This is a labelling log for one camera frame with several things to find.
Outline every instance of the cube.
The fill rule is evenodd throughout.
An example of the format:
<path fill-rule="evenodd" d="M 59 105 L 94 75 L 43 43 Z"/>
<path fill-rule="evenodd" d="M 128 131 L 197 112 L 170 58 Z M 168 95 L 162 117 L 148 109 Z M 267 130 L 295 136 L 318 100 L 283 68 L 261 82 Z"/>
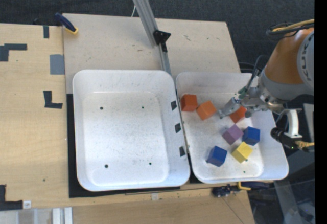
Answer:
<path fill-rule="evenodd" d="M 239 162 L 247 160 L 250 154 L 253 152 L 252 148 L 247 145 L 245 142 L 242 142 L 237 149 L 235 149 L 231 155 Z"/>
<path fill-rule="evenodd" d="M 226 155 L 227 155 L 227 150 L 214 146 L 210 151 L 209 157 L 206 161 L 217 167 L 220 167 L 221 165 L 224 164 Z"/>
<path fill-rule="evenodd" d="M 241 106 L 234 113 L 230 114 L 229 117 L 231 118 L 231 120 L 233 120 L 234 123 L 238 123 L 240 120 L 245 118 L 246 111 L 247 111 L 247 109 L 245 107 Z"/>
<path fill-rule="evenodd" d="M 260 130 L 257 128 L 247 127 L 243 133 L 242 141 L 248 145 L 254 146 L 260 141 Z"/>
<path fill-rule="evenodd" d="M 195 111 L 198 107 L 196 95 L 185 94 L 180 100 L 180 108 L 182 111 Z"/>
<path fill-rule="evenodd" d="M 233 144 L 236 140 L 238 140 L 241 136 L 243 136 L 243 131 L 234 124 L 227 131 L 223 133 L 223 138 L 229 143 L 229 145 Z"/>
<path fill-rule="evenodd" d="M 201 105 L 199 105 L 196 109 L 197 114 L 200 116 L 201 120 L 206 120 L 210 118 L 213 114 L 217 112 L 213 103 L 208 100 Z"/>

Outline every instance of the blue cube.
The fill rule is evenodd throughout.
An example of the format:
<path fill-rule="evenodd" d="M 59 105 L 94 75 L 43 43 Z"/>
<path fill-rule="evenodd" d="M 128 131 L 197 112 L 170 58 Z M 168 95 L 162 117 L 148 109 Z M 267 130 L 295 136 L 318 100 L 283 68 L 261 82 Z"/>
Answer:
<path fill-rule="evenodd" d="M 217 167 L 220 167 L 221 165 L 224 164 L 226 155 L 227 155 L 227 150 L 214 146 L 210 151 L 207 162 Z"/>
<path fill-rule="evenodd" d="M 242 141 L 248 145 L 254 146 L 260 141 L 260 130 L 257 128 L 247 127 L 243 133 Z"/>

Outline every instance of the empty white tray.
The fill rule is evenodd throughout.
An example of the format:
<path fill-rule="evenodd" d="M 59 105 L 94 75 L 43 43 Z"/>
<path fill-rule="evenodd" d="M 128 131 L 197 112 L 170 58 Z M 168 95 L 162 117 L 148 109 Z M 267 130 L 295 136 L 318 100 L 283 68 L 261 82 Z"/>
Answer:
<path fill-rule="evenodd" d="M 189 179 L 168 73 L 82 70 L 73 95 L 77 178 L 85 189 L 177 187 Z"/>
<path fill-rule="evenodd" d="M 251 74 L 183 72 L 176 78 L 179 98 L 184 94 L 197 95 L 198 104 L 211 100 L 217 110 L 244 87 Z M 281 143 L 270 136 L 275 121 L 270 111 L 257 112 L 251 118 L 237 123 L 244 130 L 247 126 L 260 129 L 260 141 L 250 146 L 252 154 L 239 163 L 231 152 L 241 144 L 242 138 L 229 145 L 222 134 L 234 125 L 229 116 L 220 119 L 218 113 L 202 121 L 196 111 L 181 113 L 186 141 L 190 152 L 194 175 L 207 184 L 237 181 L 280 180 L 288 174 L 288 162 Z M 227 150 L 225 163 L 217 167 L 207 163 L 210 150 L 218 146 Z"/>

